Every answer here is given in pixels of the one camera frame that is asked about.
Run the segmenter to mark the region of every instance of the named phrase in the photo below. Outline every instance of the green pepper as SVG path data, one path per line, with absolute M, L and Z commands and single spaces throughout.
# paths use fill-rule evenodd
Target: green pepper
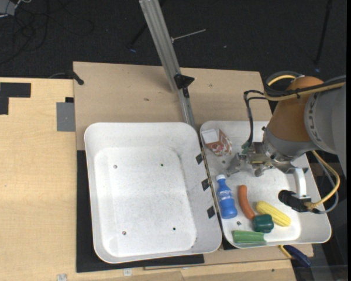
M 274 228 L 274 223 L 270 214 L 256 215 L 252 219 L 252 224 L 256 232 L 269 233 Z

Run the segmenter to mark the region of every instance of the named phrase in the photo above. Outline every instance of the yellow corn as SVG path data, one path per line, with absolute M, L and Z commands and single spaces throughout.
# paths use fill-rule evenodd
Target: yellow corn
M 256 210 L 260 214 L 270 214 L 273 222 L 279 226 L 286 227 L 291 224 L 291 218 L 265 201 L 257 202 Z

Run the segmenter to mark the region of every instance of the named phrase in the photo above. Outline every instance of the black clamp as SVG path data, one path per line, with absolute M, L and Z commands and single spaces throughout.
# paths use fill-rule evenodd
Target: black clamp
M 177 88 L 180 90 L 182 89 L 183 91 L 183 96 L 185 96 L 185 98 L 189 98 L 190 95 L 188 93 L 188 86 L 195 80 L 195 78 L 189 77 L 189 76 L 185 76 L 182 74 L 176 74 L 174 76 L 174 81 L 175 84 L 177 85 Z

